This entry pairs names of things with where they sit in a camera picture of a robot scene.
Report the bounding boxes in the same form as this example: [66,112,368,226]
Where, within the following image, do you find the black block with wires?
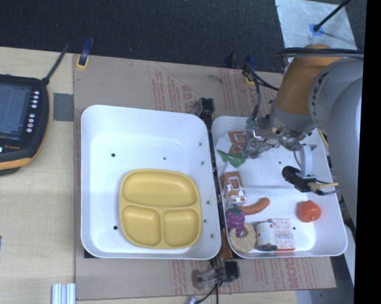
[191,257,241,290]
[193,97,216,119]

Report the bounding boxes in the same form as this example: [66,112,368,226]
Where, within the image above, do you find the brown cardboard board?
[62,53,347,304]

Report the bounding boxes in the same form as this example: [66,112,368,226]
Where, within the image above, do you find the small white can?
[253,220,280,253]

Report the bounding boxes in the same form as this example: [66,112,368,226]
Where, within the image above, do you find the white plastic tray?
[205,115,354,264]
[74,104,228,264]

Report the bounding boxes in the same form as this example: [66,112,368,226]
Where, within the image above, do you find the thin black rod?
[200,113,234,261]

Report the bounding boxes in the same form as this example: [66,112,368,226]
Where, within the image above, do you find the purple toy grapes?
[224,206,247,238]

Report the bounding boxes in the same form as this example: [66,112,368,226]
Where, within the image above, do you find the orange and white packet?
[269,217,297,252]

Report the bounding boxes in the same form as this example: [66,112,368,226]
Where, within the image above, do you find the green toy leaf vegetable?
[217,149,248,169]

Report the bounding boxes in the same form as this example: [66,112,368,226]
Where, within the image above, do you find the orange toy tomato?
[298,200,322,225]

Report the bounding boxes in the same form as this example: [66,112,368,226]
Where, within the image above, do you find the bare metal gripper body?
[250,116,308,152]

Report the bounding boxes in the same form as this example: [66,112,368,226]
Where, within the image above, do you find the beige toy doughnut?
[227,222,259,255]

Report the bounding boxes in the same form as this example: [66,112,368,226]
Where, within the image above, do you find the yellow divided plate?
[116,167,205,251]

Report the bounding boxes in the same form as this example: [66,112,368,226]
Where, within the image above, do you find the orange toy sausage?
[236,196,271,217]

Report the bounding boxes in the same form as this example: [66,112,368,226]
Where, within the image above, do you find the orange and white carton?
[215,129,253,155]
[218,170,249,212]

